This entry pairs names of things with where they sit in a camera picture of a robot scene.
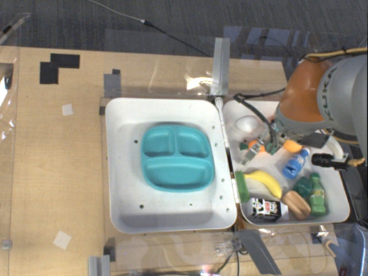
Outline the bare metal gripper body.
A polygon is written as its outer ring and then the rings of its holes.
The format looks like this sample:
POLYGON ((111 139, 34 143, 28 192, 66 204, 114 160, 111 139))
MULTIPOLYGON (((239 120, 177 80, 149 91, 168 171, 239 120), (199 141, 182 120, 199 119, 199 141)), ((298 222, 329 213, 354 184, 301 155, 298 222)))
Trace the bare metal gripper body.
POLYGON ((286 143, 283 133, 279 133, 273 128, 266 127, 258 137, 258 143, 264 146, 268 154, 275 154, 286 143))

